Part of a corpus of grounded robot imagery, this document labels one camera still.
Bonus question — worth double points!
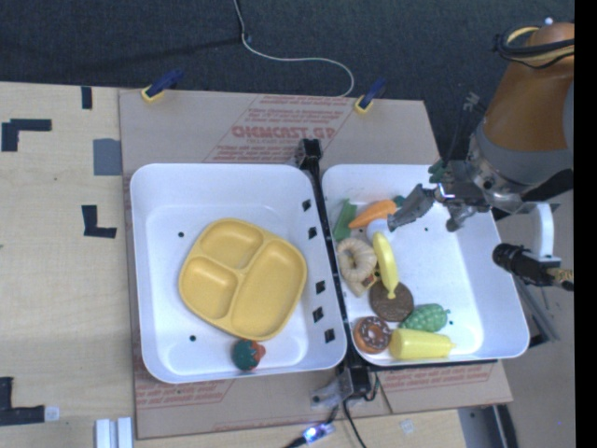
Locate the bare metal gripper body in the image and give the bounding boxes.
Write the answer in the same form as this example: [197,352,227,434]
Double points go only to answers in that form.
[436,159,531,215]

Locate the orange carrot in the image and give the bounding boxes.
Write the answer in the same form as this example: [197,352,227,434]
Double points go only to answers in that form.
[347,195,406,231]

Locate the white plastic tray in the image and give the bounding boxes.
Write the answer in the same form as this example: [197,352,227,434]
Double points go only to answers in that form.
[321,163,531,368]
[129,162,348,385]

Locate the yellow squeeze bottle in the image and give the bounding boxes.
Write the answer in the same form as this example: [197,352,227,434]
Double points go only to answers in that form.
[371,231,401,301]
[388,328,458,361]

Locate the green leafy vegetable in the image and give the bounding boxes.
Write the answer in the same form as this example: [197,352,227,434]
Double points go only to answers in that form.
[331,198,358,243]

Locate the beige pretzel bread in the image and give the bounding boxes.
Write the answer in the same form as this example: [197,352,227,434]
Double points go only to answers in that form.
[336,237,379,298]

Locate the thin black rod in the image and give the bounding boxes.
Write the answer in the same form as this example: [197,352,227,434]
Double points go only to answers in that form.
[309,165,363,372]

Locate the brown round biscuit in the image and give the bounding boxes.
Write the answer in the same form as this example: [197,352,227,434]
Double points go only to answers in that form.
[368,279,415,323]

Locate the green grapes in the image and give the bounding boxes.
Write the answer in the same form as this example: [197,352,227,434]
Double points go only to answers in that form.
[398,302,451,334]

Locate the brown sprinkled doughnut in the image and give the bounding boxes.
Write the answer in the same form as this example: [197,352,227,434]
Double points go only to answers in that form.
[353,315,393,356]

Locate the brown cardboard board red print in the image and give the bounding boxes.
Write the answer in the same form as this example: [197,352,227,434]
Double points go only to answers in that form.
[118,89,515,441]

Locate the yellow divided plate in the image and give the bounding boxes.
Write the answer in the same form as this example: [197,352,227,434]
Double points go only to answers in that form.
[177,217,309,343]

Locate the red and green strawberry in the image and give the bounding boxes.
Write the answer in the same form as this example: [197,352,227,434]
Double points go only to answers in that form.
[231,338,267,372]

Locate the black cylinder on white bracket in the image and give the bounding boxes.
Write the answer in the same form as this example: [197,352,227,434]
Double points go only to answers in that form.
[492,202,563,286]

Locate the black block with thin wires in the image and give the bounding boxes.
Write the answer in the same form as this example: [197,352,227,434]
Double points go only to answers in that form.
[336,364,380,403]
[296,138,324,171]

